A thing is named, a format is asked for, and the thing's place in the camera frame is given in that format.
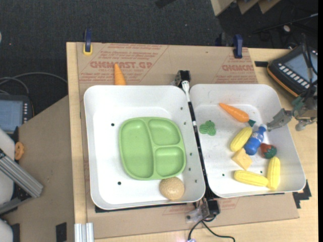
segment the toy food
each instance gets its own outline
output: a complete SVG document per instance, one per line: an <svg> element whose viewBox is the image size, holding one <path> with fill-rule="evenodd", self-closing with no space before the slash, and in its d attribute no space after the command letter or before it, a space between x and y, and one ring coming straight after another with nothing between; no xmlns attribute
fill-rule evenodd
<svg viewBox="0 0 323 242"><path fill-rule="evenodd" d="M253 126L255 121L249 119L248 113L245 111L236 108L234 106L230 106L224 103L219 103L220 107L223 108L227 113L229 113L231 116L233 116L236 120L242 123L248 122L250 126Z"/></svg>
<svg viewBox="0 0 323 242"><path fill-rule="evenodd" d="M201 124L199 130L201 134L208 134L211 136L214 136L217 133L216 125L211 120L208 120L204 124Z"/></svg>
<svg viewBox="0 0 323 242"><path fill-rule="evenodd" d="M246 144L251 134L252 134L251 127L243 128L232 140L230 144L230 149L234 152L240 150Z"/></svg>
<svg viewBox="0 0 323 242"><path fill-rule="evenodd" d="M118 64L115 64L115 85L126 85L125 77Z"/></svg>
<svg viewBox="0 0 323 242"><path fill-rule="evenodd" d="M264 133L267 130L267 126L261 124L256 132L253 132L247 143L244 145L244 149L248 155L255 155L260 147Z"/></svg>
<svg viewBox="0 0 323 242"><path fill-rule="evenodd" d="M240 167L242 167L244 170L247 170L250 165L252 164L252 159L250 156L245 152L245 150L242 148L239 151L237 151L233 157L232 160L236 162Z"/></svg>
<svg viewBox="0 0 323 242"><path fill-rule="evenodd" d="M281 175L281 162L280 159L276 156L270 159L268 169L267 169L267 179L268 184L267 187L271 190L276 190Z"/></svg>
<svg viewBox="0 0 323 242"><path fill-rule="evenodd" d="M274 145L262 143L260 145L261 156L266 159L271 159L277 154L277 148Z"/></svg>
<svg viewBox="0 0 323 242"><path fill-rule="evenodd" d="M234 179L241 183L258 187L266 187L268 184L268 179L265 176L246 170L236 170L234 172Z"/></svg>
<svg viewBox="0 0 323 242"><path fill-rule="evenodd" d="M170 200L180 199L184 192L184 183L176 176L162 179L159 183L159 191Z"/></svg>

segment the orange object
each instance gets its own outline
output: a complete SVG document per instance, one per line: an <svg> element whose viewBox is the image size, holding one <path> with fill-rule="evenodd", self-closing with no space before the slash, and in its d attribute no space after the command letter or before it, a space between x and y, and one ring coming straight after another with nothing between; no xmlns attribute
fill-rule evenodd
<svg viewBox="0 0 323 242"><path fill-rule="evenodd" d="M24 145L21 142L15 144L15 160L20 160L22 155L25 153Z"/></svg>
<svg viewBox="0 0 323 242"><path fill-rule="evenodd" d="M238 109L236 107L226 105L223 103L219 103L220 107L223 108L226 112L228 112L231 116L233 116L236 120L240 122L248 122L249 121L249 115L244 112L241 109Z"/></svg>
<svg viewBox="0 0 323 242"><path fill-rule="evenodd" d="M115 85L127 85L126 79L117 63L115 63Z"/></svg>

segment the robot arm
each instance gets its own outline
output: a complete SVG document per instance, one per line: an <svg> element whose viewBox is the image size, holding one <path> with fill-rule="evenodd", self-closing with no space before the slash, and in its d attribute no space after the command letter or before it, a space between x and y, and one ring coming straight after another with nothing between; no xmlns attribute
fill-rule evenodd
<svg viewBox="0 0 323 242"><path fill-rule="evenodd" d="M268 131L285 126L293 117L298 120L295 127L297 131L303 130L306 125L317 123L317 86L314 91L299 95L292 104L292 110L282 108L273 120L267 123Z"/></svg>

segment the yellow cheese wedge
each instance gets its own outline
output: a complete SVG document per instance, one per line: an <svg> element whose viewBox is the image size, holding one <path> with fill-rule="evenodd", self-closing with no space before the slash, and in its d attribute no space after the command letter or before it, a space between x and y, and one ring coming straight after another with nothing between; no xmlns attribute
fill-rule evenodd
<svg viewBox="0 0 323 242"><path fill-rule="evenodd" d="M233 157L232 160L236 162L240 167L242 167L244 170L247 170L250 165L252 164L252 159L250 156L246 153L244 148L237 151Z"/></svg>

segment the black device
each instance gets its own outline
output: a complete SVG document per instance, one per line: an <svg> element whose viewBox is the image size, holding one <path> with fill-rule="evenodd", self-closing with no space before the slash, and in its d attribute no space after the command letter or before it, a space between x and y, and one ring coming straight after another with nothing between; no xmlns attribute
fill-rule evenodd
<svg viewBox="0 0 323 242"><path fill-rule="evenodd" d="M0 94L0 128L7 134L13 134L32 117L32 104L27 96Z"/></svg>
<svg viewBox="0 0 323 242"><path fill-rule="evenodd" d="M308 54L316 72L309 73L303 50L302 45L299 45L285 56L269 62L267 66L269 75L295 97L307 90L311 82L317 82L317 51L309 48Z"/></svg>

